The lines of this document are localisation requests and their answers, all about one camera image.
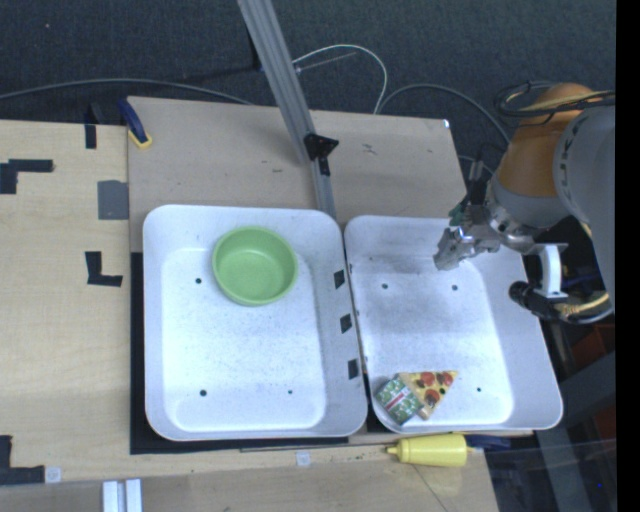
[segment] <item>yellow bottle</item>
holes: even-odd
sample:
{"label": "yellow bottle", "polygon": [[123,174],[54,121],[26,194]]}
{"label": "yellow bottle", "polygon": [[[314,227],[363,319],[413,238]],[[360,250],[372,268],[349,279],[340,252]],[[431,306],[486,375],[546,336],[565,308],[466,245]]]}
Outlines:
{"label": "yellow bottle", "polygon": [[400,439],[387,448],[400,462],[426,466],[460,467],[467,463],[467,442],[462,434],[440,434]]}

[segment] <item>black clamp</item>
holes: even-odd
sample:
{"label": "black clamp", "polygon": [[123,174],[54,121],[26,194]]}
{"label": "black clamp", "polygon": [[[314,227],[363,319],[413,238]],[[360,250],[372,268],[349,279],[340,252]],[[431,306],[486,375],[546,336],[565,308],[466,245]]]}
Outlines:
{"label": "black clamp", "polygon": [[337,140],[323,137],[315,133],[310,133],[304,138],[304,145],[307,148],[307,154],[311,160],[318,159],[320,164],[320,174],[323,176],[331,176],[329,171],[329,160],[327,157],[339,144]]}

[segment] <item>white cable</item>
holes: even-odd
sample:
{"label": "white cable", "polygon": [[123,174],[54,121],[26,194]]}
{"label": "white cable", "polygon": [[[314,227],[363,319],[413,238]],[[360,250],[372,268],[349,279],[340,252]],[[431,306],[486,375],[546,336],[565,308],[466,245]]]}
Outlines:
{"label": "white cable", "polygon": [[382,60],[380,60],[380,57],[378,57],[375,53],[373,53],[371,50],[368,50],[367,48],[364,48],[362,46],[358,46],[355,44],[333,44],[331,46],[326,46],[324,48],[320,48],[318,50],[314,50],[312,52],[307,53],[306,55],[303,55],[302,57],[298,57],[297,59],[293,59],[293,61],[291,61],[291,63],[295,66],[296,64],[298,64],[299,62],[302,62],[303,60],[308,59],[309,57],[313,57],[314,55],[317,55],[319,53],[322,52],[326,52],[329,50],[334,50],[337,48],[352,48],[355,50],[360,50],[361,52],[366,53],[367,55],[370,55],[371,57],[373,57],[376,62],[380,65],[380,68],[382,69],[382,73],[384,75],[384,81],[382,83],[382,91],[380,92],[380,96],[378,97],[378,101],[376,102],[376,106],[373,109],[373,113],[377,113],[378,109],[380,108],[380,103],[382,102],[382,98],[384,98],[384,95],[387,92],[387,68],[385,67],[384,63],[382,62]]}

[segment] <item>pizza slice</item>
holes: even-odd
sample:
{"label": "pizza slice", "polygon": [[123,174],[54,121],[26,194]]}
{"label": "pizza slice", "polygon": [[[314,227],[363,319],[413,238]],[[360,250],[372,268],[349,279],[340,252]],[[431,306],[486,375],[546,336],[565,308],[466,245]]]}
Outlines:
{"label": "pizza slice", "polygon": [[438,404],[449,391],[458,372],[447,370],[442,372],[400,373],[398,377],[424,404],[417,414],[427,420]]}

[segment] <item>wooden table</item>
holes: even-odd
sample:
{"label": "wooden table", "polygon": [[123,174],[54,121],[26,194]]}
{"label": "wooden table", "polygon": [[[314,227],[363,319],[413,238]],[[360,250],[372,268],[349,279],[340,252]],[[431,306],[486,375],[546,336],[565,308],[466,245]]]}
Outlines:
{"label": "wooden table", "polygon": [[[145,212],[167,202],[313,208],[311,176],[293,159],[276,109],[131,101],[156,130],[157,145],[147,152],[127,142],[123,127],[97,126],[97,147],[88,149],[83,125],[0,122],[0,163],[51,159],[55,166],[52,173],[20,172],[16,194],[0,195],[0,434],[13,436],[12,466],[57,467],[64,482],[141,477],[145,504],[155,510],[187,499],[186,488],[193,510],[207,509],[212,479],[229,504],[268,505],[266,499],[273,510],[298,510],[306,496],[313,506],[305,510],[388,510],[400,496],[425,509],[497,510],[482,453],[472,453],[464,468],[403,465],[385,453],[381,440],[389,437],[364,430],[348,445],[307,450],[308,468],[296,467],[296,450],[129,454],[129,267],[130,253],[141,250]],[[183,139],[163,140],[171,112],[185,113],[178,124],[194,117],[204,123],[191,138],[198,144],[179,130]],[[444,217],[462,197],[442,121],[313,115],[319,133],[341,141],[330,160],[341,225],[365,213]],[[176,145],[182,153],[171,149]],[[215,187],[194,178],[207,172]],[[129,183],[129,220],[99,218],[98,183],[109,180]],[[89,251],[101,252],[102,274],[123,276],[121,286],[87,284]],[[237,481],[237,471],[246,485],[231,490],[225,483]],[[88,484],[82,489],[94,492]],[[33,500],[57,493],[64,503],[65,493],[85,491],[63,484],[28,492]],[[0,505],[26,499],[23,492],[0,490]]]}

